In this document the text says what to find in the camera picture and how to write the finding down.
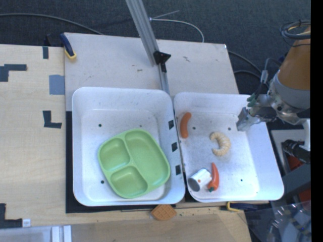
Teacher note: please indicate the orange toy carrot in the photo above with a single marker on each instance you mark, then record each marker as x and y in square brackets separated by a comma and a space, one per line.
[215, 176]

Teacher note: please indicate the cream toy croissant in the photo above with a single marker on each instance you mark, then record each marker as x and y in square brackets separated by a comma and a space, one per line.
[224, 141]

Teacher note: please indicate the white small can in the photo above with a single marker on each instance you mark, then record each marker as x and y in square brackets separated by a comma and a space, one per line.
[202, 178]

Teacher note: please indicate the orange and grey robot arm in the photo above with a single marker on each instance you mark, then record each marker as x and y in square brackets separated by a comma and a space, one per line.
[297, 64]

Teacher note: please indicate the brown waffle biscuit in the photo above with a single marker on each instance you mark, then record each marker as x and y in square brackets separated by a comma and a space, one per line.
[163, 212]

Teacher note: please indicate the pale flat board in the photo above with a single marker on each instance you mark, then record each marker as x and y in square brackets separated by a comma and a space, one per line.
[113, 62]

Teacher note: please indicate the white plastic tray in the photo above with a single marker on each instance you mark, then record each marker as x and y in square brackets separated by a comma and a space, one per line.
[242, 165]
[118, 102]

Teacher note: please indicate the orange toy sausage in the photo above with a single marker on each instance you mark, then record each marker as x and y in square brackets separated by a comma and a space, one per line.
[185, 125]

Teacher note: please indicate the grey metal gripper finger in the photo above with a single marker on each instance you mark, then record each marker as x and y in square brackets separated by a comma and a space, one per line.
[241, 121]
[253, 123]

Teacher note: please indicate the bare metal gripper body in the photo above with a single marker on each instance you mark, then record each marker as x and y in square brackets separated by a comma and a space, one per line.
[267, 111]

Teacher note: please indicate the green divided plate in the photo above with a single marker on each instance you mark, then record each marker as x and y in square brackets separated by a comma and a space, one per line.
[135, 162]

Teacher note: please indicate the black cylinder on white bracket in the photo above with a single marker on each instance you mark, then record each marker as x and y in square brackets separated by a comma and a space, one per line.
[297, 149]

